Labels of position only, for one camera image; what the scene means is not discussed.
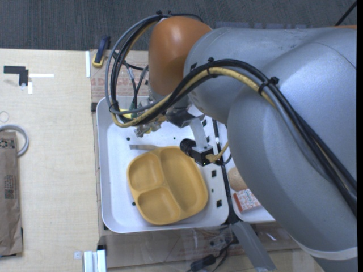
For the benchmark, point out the yellow divided plate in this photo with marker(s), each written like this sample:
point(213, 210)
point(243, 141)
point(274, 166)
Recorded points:
point(170, 180)

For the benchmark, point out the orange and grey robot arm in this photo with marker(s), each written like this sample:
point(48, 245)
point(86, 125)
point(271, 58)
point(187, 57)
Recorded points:
point(283, 123)

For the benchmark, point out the tan round bread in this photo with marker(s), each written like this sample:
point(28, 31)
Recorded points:
point(236, 180)

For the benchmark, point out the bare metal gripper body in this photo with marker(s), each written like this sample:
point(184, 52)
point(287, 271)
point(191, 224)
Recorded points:
point(181, 118)

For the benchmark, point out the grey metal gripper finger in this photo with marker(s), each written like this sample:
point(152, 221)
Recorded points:
point(154, 127)
point(140, 131)

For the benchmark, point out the yellow round object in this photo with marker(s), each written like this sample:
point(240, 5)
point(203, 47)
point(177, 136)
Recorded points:
point(126, 114)

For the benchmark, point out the thin black and white rod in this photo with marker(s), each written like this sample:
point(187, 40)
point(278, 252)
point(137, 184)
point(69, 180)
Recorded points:
point(227, 186)

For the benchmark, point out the orange and white packet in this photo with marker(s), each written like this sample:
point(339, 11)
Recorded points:
point(246, 201)

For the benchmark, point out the black cylinder on white bracket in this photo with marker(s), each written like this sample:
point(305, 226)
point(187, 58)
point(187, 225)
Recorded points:
point(200, 152)

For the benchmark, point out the brown paper bag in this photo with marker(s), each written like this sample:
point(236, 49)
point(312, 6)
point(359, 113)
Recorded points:
point(10, 208)

